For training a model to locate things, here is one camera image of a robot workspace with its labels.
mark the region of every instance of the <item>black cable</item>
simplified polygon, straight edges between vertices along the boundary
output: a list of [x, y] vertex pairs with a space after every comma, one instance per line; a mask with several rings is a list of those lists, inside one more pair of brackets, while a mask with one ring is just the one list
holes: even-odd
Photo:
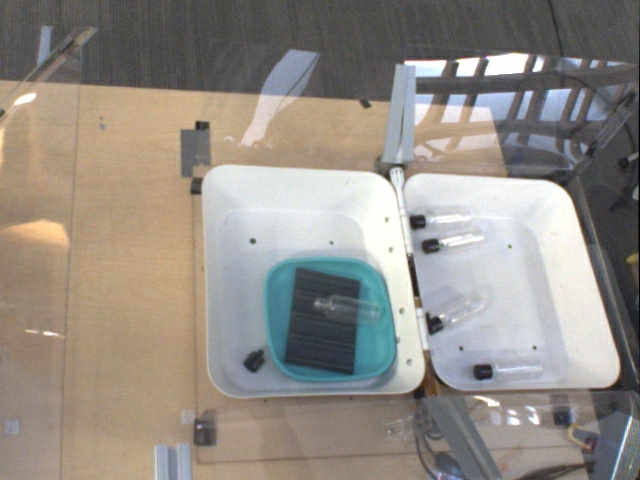
[[432, 480], [438, 480], [438, 477], [433, 472], [433, 470], [429, 466], [427, 466], [427, 463], [425, 462], [424, 457], [422, 456], [422, 450], [420, 449], [420, 438], [417, 435], [415, 437], [416, 437], [416, 451], [418, 452], [418, 459], [420, 460], [420, 464], [422, 464], [422, 467], [429, 475], [429, 478], [431, 478]]
[[563, 466], [551, 466], [538, 469], [519, 477], [517, 480], [555, 480], [580, 469], [589, 469], [589, 464], [566, 464]]
[[[442, 436], [434, 439], [435, 441], [442, 439]], [[460, 464], [456, 458], [449, 452], [435, 452], [429, 444], [429, 432], [423, 434], [424, 446], [426, 447], [429, 455], [433, 457], [436, 463], [436, 470], [445, 473], [448, 478], [457, 478], [458, 480], [466, 480], [464, 471], [460, 467]]]
[[564, 48], [562, 46], [562, 39], [560, 39], [560, 27], [558, 27], [558, 20], [556, 19], [556, 11], [553, 7], [553, 1], [547, 0], [549, 6], [549, 14], [551, 15], [551, 21], [553, 22], [553, 28], [556, 35], [556, 43], [558, 44], [558, 50], [560, 51], [560, 57], [564, 57]]

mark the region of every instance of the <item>white tray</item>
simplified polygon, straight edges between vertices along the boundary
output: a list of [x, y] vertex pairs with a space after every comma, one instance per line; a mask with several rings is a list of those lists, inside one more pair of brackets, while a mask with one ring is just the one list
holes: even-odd
[[[241, 398], [399, 394], [415, 389], [425, 364], [397, 202], [391, 185], [364, 172], [221, 166], [203, 184], [207, 357], [213, 383]], [[242, 362], [266, 349], [263, 283], [289, 258], [360, 259], [385, 279], [399, 337], [394, 364], [359, 382], [300, 382], [267, 357], [257, 372]]]
[[[468, 391], [604, 388], [620, 372], [578, 218], [569, 195], [546, 181], [419, 174], [405, 185], [410, 213], [466, 206], [486, 236], [459, 253], [423, 254], [416, 268], [423, 306], [446, 286], [489, 294], [487, 307], [429, 338], [438, 376]], [[479, 363], [539, 361], [528, 381], [478, 381]]]

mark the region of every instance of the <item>wooden tabletop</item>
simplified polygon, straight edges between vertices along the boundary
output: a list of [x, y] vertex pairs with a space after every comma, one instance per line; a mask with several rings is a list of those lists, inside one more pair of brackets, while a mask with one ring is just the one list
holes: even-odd
[[[50, 328], [60, 336], [31, 336], [23, 331], [24, 313], [0, 312], [0, 414], [24, 422], [22, 432], [0, 446], [0, 472], [5, 468], [8, 478], [51, 478], [56, 467], [64, 479], [152, 478], [155, 445], [191, 442], [190, 415], [206, 406], [198, 393], [214, 388], [202, 387], [206, 375], [197, 360], [199, 250], [191, 180], [180, 177], [180, 130], [209, 121], [214, 164], [370, 170], [384, 141], [388, 103], [364, 109], [357, 101], [302, 98], [269, 118], [260, 114], [269, 103], [264, 98], [82, 86], [77, 151], [71, 152], [61, 145], [74, 144], [74, 127], [49, 98], [37, 142], [47, 137], [58, 144], [52, 151], [64, 152], [59, 162], [73, 158], [72, 190], [73, 169], [53, 169], [47, 150], [28, 152], [43, 197], [31, 200], [30, 212], [15, 204], [13, 221], [3, 221], [0, 240], [14, 249], [0, 255], [0, 290], [3, 300], [13, 297], [20, 307], [55, 302], [62, 316]], [[12, 165], [7, 155], [26, 147], [5, 141], [5, 170]], [[504, 171], [499, 147], [490, 160], [496, 172]], [[11, 384], [4, 382], [9, 378]], [[194, 454], [193, 476], [421, 478], [411, 446], [396, 451], [217, 463]], [[515, 453], [500, 455], [510, 474], [527, 467], [513, 460]], [[558, 442], [532, 463], [557, 464], [567, 454], [574, 462], [580, 457], [575, 445]]]

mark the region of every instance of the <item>clear acrylic sheet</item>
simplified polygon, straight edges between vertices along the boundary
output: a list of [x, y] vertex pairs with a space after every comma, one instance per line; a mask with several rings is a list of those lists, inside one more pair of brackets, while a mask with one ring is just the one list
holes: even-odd
[[23, 82], [0, 85], [2, 478], [60, 475], [78, 93], [93, 33], [75, 30]]
[[[289, 51], [268, 62], [259, 53], [249, 58], [248, 65], [252, 69], [239, 70], [237, 76], [226, 79], [223, 84], [226, 92], [220, 93], [219, 98], [216, 96], [215, 104], [202, 109], [202, 119], [211, 124], [212, 165], [235, 163], [367, 171], [376, 169], [376, 162], [384, 148], [394, 64], [380, 61], [379, 69], [375, 72], [363, 73], [357, 69], [350, 71], [353, 66], [343, 65], [323, 52]], [[449, 65], [455, 61], [446, 55], [439, 58], [448, 59]], [[415, 59], [408, 58], [407, 62], [416, 65]], [[589, 61], [588, 67], [585, 67], [587, 63], [582, 60], [499, 53], [485, 57], [475, 52], [460, 59], [457, 61], [460, 80], [454, 81], [456, 90], [460, 92], [449, 98], [441, 97], [439, 105], [433, 104], [436, 91], [432, 88], [449, 84], [449, 75], [442, 76], [442, 71], [448, 65], [447, 60], [437, 60], [432, 63], [435, 70], [422, 72], [430, 73], [429, 77], [419, 76], [414, 130], [415, 161], [408, 166], [408, 175], [415, 172], [490, 174], [552, 178], [556, 182], [566, 183], [568, 179], [575, 179], [578, 173], [583, 172], [583, 166], [589, 164], [591, 157], [588, 149], [594, 142], [597, 143], [591, 151], [595, 151], [594, 158], [600, 151], [608, 150], [612, 143], [624, 142], [625, 148], [630, 147], [628, 137], [621, 134], [625, 133], [624, 123], [632, 117], [634, 106], [637, 105], [636, 66], [614, 63], [611, 68], [617, 68], [614, 70], [617, 78], [613, 81], [618, 84], [617, 87], [612, 89], [616, 84], [608, 80], [605, 89], [594, 90], [592, 94], [588, 84], [600, 80], [601, 71], [592, 76], [592, 73], [584, 70], [604, 70], [607, 66], [603, 63]], [[484, 73], [486, 76], [474, 77], [478, 64], [486, 63], [480, 59], [488, 60]], [[525, 73], [532, 62], [531, 73]], [[548, 71], [549, 66], [555, 66], [555, 71]], [[497, 80], [499, 87], [501, 83], [506, 83], [501, 80], [511, 84], [515, 79], [521, 84], [518, 87], [524, 90], [481, 89], [479, 84], [486, 83], [484, 78], [490, 78], [491, 83]], [[464, 90], [465, 84], [475, 90]], [[469, 92], [478, 94], [469, 96]], [[519, 92], [523, 92], [523, 95], [515, 122], [507, 124], [506, 114], [500, 117], [501, 112], [508, 113], [514, 106], [513, 100], [519, 99]], [[567, 108], [571, 106], [572, 111], [569, 112]], [[537, 110], [529, 112], [529, 107], [536, 107]], [[201, 166], [194, 171], [194, 175], [202, 176], [210, 167]], [[196, 236], [199, 232], [198, 211], [196, 208], [194, 213]], [[589, 219], [589, 210], [581, 215]], [[203, 323], [200, 319], [196, 327], [199, 328]], [[222, 468], [220, 471], [226, 471], [225, 468], [233, 468], [244, 461], [270, 461], [272, 466], [277, 467], [280, 461], [304, 458], [296, 461], [296, 467], [299, 468], [296, 471], [312, 478], [331, 478], [337, 471], [341, 476], [351, 477], [357, 477], [365, 471], [370, 471], [375, 478], [425, 477], [413, 441], [399, 448], [398, 441], [388, 442], [388, 436], [381, 440], [381, 435], [370, 430], [372, 422], [395, 421], [393, 417], [387, 418], [414, 407], [416, 402], [413, 400], [355, 397], [353, 400], [292, 398], [238, 401], [221, 398], [219, 393], [211, 397], [211, 390], [215, 388], [210, 385], [206, 369], [202, 367], [205, 337], [200, 331], [199, 334], [198, 414], [214, 409], [218, 424], [218, 443], [214, 447], [198, 449], [200, 462], [213, 463]], [[495, 455], [494, 459], [504, 478], [519, 478], [543, 465], [558, 465], [566, 458], [564, 451], [570, 450], [569, 458], [580, 459], [580, 448], [576, 450], [576, 444], [568, 439], [566, 426], [546, 427], [551, 407], [548, 396], [531, 396], [535, 399], [531, 403], [518, 399], [518, 395], [492, 398], [502, 403], [502, 409], [491, 406], [491, 414], [485, 414], [477, 421], [483, 438], [486, 432], [482, 428], [492, 429], [486, 440], [492, 451], [497, 446], [492, 441], [496, 433], [504, 433], [503, 444], [509, 440], [510, 432], [514, 429], [531, 434], [528, 440], [519, 441], [518, 446], [505, 447]], [[571, 396], [581, 400], [581, 414], [589, 415], [584, 416], [588, 422], [580, 420], [579, 424], [584, 423], [597, 430], [598, 423], [588, 401], [589, 395], [574, 393]], [[486, 405], [481, 398], [464, 397], [464, 400], [473, 408], [478, 404]], [[475, 407], [471, 412], [476, 421], [476, 417], [486, 411]], [[322, 423], [314, 426], [313, 422], [318, 420], [319, 414], [325, 414], [326, 417], [321, 417]], [[497, 421], [496, 415], [500, 416], [502, 426], [491, 423]], [[409, 411], [409, 416], [413, 417], [412, 411]], [[541, 418], [541, 422], [544, 420], [543, 423], [536, 424], [536, 417]], [[523, 426], [518, 427], [515, 422], [524, 423], [525, 420], [529, 426], [523, 431]], [[336, 432], [325, 428], [332, 425]], [[282, 429], [285, 429], [284, 434], [279, 434]], [[542, 464], [539, 460], [540, 448], [548, 451], [546, 439], [550, 434], [556, 436], [554, 439], [559, 443], [558, 449], [551, 450]], [[270, 436], [275, 435], [284, 437], [277, 442], [272, 441]], [[443, 441], [437, 446], [447, 449]], [[573, 474], [580, 478], [582, 473], [577, 471]]]
[[633, 392], [426, 398], [386, 429], [429, 478], [631, 479], [639, 411]]
[[[265, 59], [259, 46], [249, 50], [246, 69], [231, 66], [220, 84], [260, 94], [227, 93], [216, 109], [213, 164], [378, 168], [395, 65], [380, 60], [363, 71], [322, 51]], [[622, 236], [620, 226], [638, 225], [638, 66], [513, 52], [406, 51], [404, 64], [416, 69], [414, 160], [406, 177], [440, 172], [561, 184], [593, 246], [601, 290], [613, 283], [620, 292], [606, 300], [612, 326], [637, 328], [637, 286], [625, 263], [637, 252], [637, 234], [615, 237]], [[615, 322], [620, 313], [629, 325]], [[617, 334], [632, 348], [637, 343], [637, 334]], [[633, 354], [621, 353], [637, 371]]]

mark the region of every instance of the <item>metal bar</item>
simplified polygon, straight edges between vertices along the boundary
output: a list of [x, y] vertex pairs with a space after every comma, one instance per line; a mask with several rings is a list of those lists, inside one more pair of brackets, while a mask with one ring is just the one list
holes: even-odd
[[[596, 67], [593, 69], [603, 69], [606, 68], [607, 63], [600, 61], [596, 64]], [[582, 99], [582, 103], [580, 104], [580, 110], [578, 110], [578, 115], [576, 116], [576, 123], [580, 126], [584, 126], [587, 122], [587, 116], [589, 115], [589, 110], [591, 109], [591, 105], [593, 104], [593, 98], [596, 94], [594, 88], [584, 89], [584, 98]], [[576, 141], [572, 141], [569, 143], [569, 150], [571, 154], [579, 160], [582, 156], [582, 150], [580, 149], [580, 145]]]
[[[590, 59], [583, 59], [580, 63], [580, 69], [587, 69], [591, 64]], [[568, 123], [571, 121], [571, 115], [573, 114], [573, 109], [576, 108], [576, 103], [578, 102], [578, 96], [580, 95], [580, 89], [573, 88], [569, 91], [567, 96], [567, 101], [564, 104], [564, 109], [562, 109], [562, 115], [560, 116], [560, 121], [562, 123]], [[564, 140], [559, 138], [556, 140], [556, 149], [560, 153], [564, 153]]]
[[190, 445], [156, 445], [154, 458], [155, 480], [192, 480]]
[[605, 69], [575, 69], [563, 72], [513, 73], [476, 79], [472, 76], [417, 79], [419, 94], [477, 94], [607, 87], [638, 80], [638, 66], [622, 64]]
[[618, 105], [620, 105], [622, 103], [622, 100], [624, 98], [624, 95], [627, 92], [627, 86], [629, 84], [620, 84], [618, 86], [618, 88], [616, 89], [616, 93], [613, 96], [613, 106], [617, 107]]
[[391, 105], [389, 107], [389, 119], [387, 120], [387, 133], [384, 139], [384, 149], [381, 161], [383, 164], [394, 164], [400, 153], [402, 140], [402, 120], [404, 112], [404, 98], [407, 93], [408, 66], [396, 65], [393, 77], [393, 89], [391, 90]]
[[402, 114], [402, 163], [413, 160], [413, 139], [416, 122], [416, 68], [415, 66], [405, 66], [407, 77], [404, 112]]
[[446, 139], [455, 135], [463, 137], [488, 135], [498, 132], [501, 135], [511, 133], [546, 135], [562, 140], [575, 139], [589, 144], [602, 128], [602, 121], [593, 121], [580, 127], [576, 123], [557, 121], [477, 121], [473, 123], [441, 123], [420, 131], [420, 140]]
[[[476, 69], [473, 73], [475, 78], [482, 78], [484, 76], [485, 71], [487, 70], [487, 66], [489, 65], [489, 60], [485, 57], [481, 57], [478, 59], [478, 64], [476, 65]], [[473, 108], [476, 105], [476, 100], [478, 99], [477, 93], [468, 93], [464, 99], [464, 104], [462, 106], [462, 112], [460, 113], [460, 123], [468, 123], [471, 121], [471, 114], [473, 113]], [[451, 141], [447, 145], [447, 151], [452, 151], [456, 149], [460, 145], [460, 141], [462, 140], [464, 135], [458, 135], [457, 137], [452, 137]]]
[[[448, 60], [444, 69], [442, 70], [441, 78], [438, 80], [452, 80], [455, 79], [458, 73], [459, 64], [456, 61]], [[429, 110], [427, 110], [427, 115], [424, 117], [423, 122], [427, 126], [434, 126], [442, 122], [442, 117], [444, 116], [444, 112], [447, 109], [447, 103], [449, 102], [448, 93], [440, 93], [439, 91], [432, 91], [433, 99], [431, 100], [431, 104], [429, 105]]]
[[[523, 74], [528, 74], [533, 71], [533, 68], [536, 65], [536, 61], [538, 57], [535, 55], [529, 55], [527, 57], [527, 61], [524, 64]], [[518, 113], [520, 112], [520, 107], [522, 106], [522, 101], [524, 100], [524, 91], [518, 91], [513, 95], [513, 101], [511, 102], [511, 106], [509, 107], [509, 112], [507, 112], [507, 122], [515, 121], [518, 118]], [[503, 144], [508, 137], [508, 133], [503, 132], [499, 135], [500, 143]]]
[[[549, 72], [553, 71], [557, 65], [556, 59], [553, 57], [547, 57], [544, 59], [542, 63], [542, 71]], [[531, 95], [531, 100], [529, 101], [529, 108], [524, 116], [525, 121], [536, 122], [540, 119], [540, 114], [542, 113], [542, 107], [544, 106], [544, 102], [547, 99], [548, 90], [536, 90]], [[518, 137], [516, 140], [518, 143], [526, 146], [529, 143], [530, 134], [524, 134]]]
[[423, 399], [438, 428], [469, 480], [502, 478], [491, 453], [469, 417], [464, 400], [458, 397]]

